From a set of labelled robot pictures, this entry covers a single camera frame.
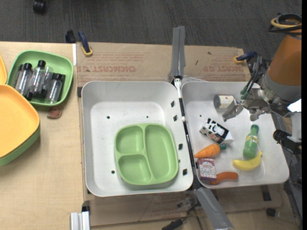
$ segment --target bottle label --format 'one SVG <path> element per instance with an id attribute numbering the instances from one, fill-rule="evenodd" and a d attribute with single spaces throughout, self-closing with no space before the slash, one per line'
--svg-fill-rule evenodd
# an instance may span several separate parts
<path id="1" fill-rule="evenodd" d="M 248 140 L 250 140 L 250 141 L 255 142 L 256 144 L 258 144 L 258 137 L 257 137 L 257 136 L 253 136 L 253 135 L 247 136 L 246 139 L 245 139 L 245 141 L 248 141 Z"/>

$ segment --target green bottle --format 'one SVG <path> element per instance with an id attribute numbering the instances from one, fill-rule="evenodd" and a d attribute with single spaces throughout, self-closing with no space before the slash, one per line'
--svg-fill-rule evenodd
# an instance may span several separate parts
<path id="1" fill-rule="evenodd" d="M 243 156 L 249 159 L 256 157 L 257 146 L 258 146 L 258 125 L 252 125 L 250 127 L 250 133 L 246 136 Z"/>

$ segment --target yellow cable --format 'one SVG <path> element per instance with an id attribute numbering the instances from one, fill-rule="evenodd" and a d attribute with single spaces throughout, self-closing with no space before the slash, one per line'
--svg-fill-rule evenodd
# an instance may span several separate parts
<path id="1" fill-rule="evenodd" d="M 271 20 L 271 24 L 272 24 L 273 26 L 275 26 L 275 27 L 278 27 L 278 28 L 290 28 L 290 27 L 296 26 L 296 25 L 283 25 L 283 24 L 277 24 L 275 21 L 276 21 L 276 18 L 273 18 L 273 19 Z"/>

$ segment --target white plastic tray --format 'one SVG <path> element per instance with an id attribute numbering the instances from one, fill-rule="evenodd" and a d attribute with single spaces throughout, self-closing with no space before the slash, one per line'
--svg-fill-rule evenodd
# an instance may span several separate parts
<path id="1" fill-rule="evenodd" d="M 167 82 L 92 81 L 82 89 L 85 180 L 99 197 L 185 191 L 193 175 L 176 88 Z M 117 170 L 114 138 L 124 126 L 165 125 L 177 147 L 179 170 L 165 184 L 132 186 Z"/>
<path id="2" fill-rule="evenodd" d="M 214 157 L 214 164 L 217 173 L 225 171 L 237 172 L 239 175 L 238 181 L 229 180 L 217 185 L 211 185 L 200 180 L 205 187 L 216 189 L 279 184 L 285 182 L 289 177 L 289 169 L 283 149 L 273 138 L 276 128 L 270 114 L 261 115 L 258 120 L 251 122 L 249 111 L 244 109 L 237 117 L 224 122 L 222 114 L 225 112 L 225 109 L 215 109 L 213 105 L 213 99 L 216 94 L 230 94 L 237 100 L 240 100 L 240 91 L 245 85 L 245 82 L 187 82 L 182 86 L 181 91 L 188 132 L 194 154 L 204 147 L 215 143 L 209 137 L 199 132 L 207 118 L 211 118 L 227 128 L 234 138 L 234 141 L 227 145 L 226 150 L 222 150 Z M 232 160 L 243 159 L 242 152 L 245 138 L 252 124 L 259 126 L 259 149 L 263 151 L 262 162 L 256 169 L 241 171 L 232 164 Z"/>

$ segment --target orange plate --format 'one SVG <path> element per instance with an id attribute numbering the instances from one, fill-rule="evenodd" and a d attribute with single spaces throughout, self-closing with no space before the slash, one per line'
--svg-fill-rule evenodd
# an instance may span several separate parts
<path id="1" fill-rule="evenodd" d="M 0 84 L 0 158 L 29 139 L 38 125 L 32 105 L 13 87 Z"/>
<path id="2" fill-rule="evenodd" d="M 0 55 L 0 84 L 5 84 L 7 78 L 8 78 L 8 75 L 5 70 L 5 65 Z"/>

